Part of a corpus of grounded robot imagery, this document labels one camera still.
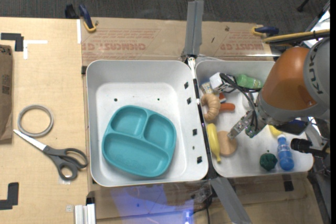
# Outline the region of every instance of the blue bottle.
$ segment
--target blue bottle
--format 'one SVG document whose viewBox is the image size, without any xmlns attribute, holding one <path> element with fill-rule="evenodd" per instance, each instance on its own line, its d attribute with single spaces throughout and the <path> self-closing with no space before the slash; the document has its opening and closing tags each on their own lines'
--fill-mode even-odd
<svg viewBox="0 0 336 224">
<path fill-rule="evenodd" d="M 286 137 L 283 134 L 278 136 L 278 144 L 278 158 L 280 167 L 285 171 L 292 170 L 294 168 L 294 161 L 290 147 L 286 142 Z"/>
</svg>

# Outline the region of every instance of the wooden table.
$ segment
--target wooden table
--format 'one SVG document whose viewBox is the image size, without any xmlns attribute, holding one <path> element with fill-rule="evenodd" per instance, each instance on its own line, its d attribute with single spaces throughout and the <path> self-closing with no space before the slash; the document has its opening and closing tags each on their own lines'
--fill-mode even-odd
<svg viewBox="0 0 336 224">
<path fill-rule="evenodd" d="M 141 20 L 120 21 L 141 27 Z M 162 24 L 162 29 L 174 23 L 183 26 L 182 22 L 156 23 Z M 76 147 L 85 151 L 88 146 L 83 90 L 85 78 L 81 74 L 82 46 L 78 43 L 77 20 L 3 17 L 0 18 L 0 25 L 2 33 L 21 33 L 25 40 L 47 40 L 47 44 L 29 44 L 28 59 L 23 58 L 22 52 L 14 52 L 13 128 L 17 128 L 17 116 L 25 106 L 42 104 L 51 109 L 55 122 L 51 132 L 39 140 L 55 148 Z M 212 29 L 217 26 L 218 31 L 221 27 L 223 31 L 228 27 L 225 23 L 211 23 L 211 27 L 210 23 L 204 25 Z M 184 34 L 181 30 L 172 38 L 184 42 Z M 203 37 L 211 38 L 211 34 L 205 33 Z M 14 51 L 13 41 L 0 40 L 0 44 L 11 45 Z M 31 111 L 23 117 L 23 126 L 27 130 L 41 131 L 48 125 L 48 120 L 44 112 Z M 108 206 L 108 209 L 102 206 L 99 197 L 103 196 L 104 188 L 92 184 L 89 169 L 83 169 L 76 180 L 65 182 L 59 178 L 49 158 L 15 134 L 11 141 L 0 142 L 0 152 L 0 200 L 6 199 L 9 183 L 19 183 L 18 205 L 11 210 L 1 210 L 0 223 L 73 223 L 73 207 L 85 205 L 89 191 L 96 191 L 97 211 L 100 211 L 98 216 L 102 216 L 104 210 L 117 209 L 115 204 Z M 293 175 L 292 182 L 295 190 L 285 192 L 281 177 L 240 178 L 233 181 L 237 195 L 253 223 L 322 223 L 307 175 Z M 176 199 L 176 192 L 167 193 L 172 200 Z M 230 223 L 227 213 L 216 199 L 209 213 L 211 223 Z M 206 210 L 196 213 L 194 217 L 194 223 L 206 223 Z M 164 216 L 101 218 L 97 222 L 178 223 L 180 218 L 181 212 L 177 211 Z"/>
</svg>

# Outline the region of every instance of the teal divided plate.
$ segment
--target teal divided plate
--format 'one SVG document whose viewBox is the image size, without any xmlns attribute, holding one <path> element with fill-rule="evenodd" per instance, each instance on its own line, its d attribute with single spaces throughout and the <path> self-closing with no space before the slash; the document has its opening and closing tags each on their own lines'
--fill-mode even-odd
<svg viewBox="0 0 336 224">
<path fill-rule="evenodd" d="M 108 163 L 131 174 L 155 177 L 170 165 L 176 144 L 174 124 L 154 111 L 127 105 L 112 116 L 102 141 Z"/>
</svg>

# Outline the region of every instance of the metal ring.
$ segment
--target metal ring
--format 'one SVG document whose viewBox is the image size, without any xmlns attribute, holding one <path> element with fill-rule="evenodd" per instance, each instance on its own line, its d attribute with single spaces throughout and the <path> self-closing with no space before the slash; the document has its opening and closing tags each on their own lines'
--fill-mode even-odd
<svg viewBox="0 0 336 224">
<path fill-rule="evenodd" d="M 25 129 L 23 129 L 23 127 L 21 126 L 21 120 L 22 120 L 23 115 L 26 112 L 28 112 L 29 110 L 32 110 L 32 109 L 41 109 L 41 110 L 45 111 L 48 114 L 49 118 L 50 118 L 49 126 L 44 131 L 42 131 L 40 133 L 29 133 Z M 24 109 L 21 110 L 21 112 L 19 113 L 19 116 L 17 118 L 17 127 L 18 127 L 18 129 L 22 133 L 24 133 L 24 134 L 26 134 L 26 135 L 28 135 L 30 137 L 41 137 L 41 136 L 46 135 L 47 133 L 50 132 L 53 124 L 54 124 L 54 117 L 53 117 L 51 111 L 47 107 L 45 107 L 43 105 L 40 105 L 40 104 L 32 104 L 32 105 L 26 106 Z"/>
</svg>

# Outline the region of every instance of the brown paper bag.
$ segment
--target brown paper bag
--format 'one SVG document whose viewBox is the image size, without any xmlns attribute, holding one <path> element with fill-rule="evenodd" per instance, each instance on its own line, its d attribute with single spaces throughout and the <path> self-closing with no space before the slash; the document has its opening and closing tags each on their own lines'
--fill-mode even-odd
<svg viewBox="0 0 336 224">
<path fill-rule="evenodd" d="M 10 46 L 0 45 L 0 140 L 12 138 L 13 53 Z"/>
</svg>

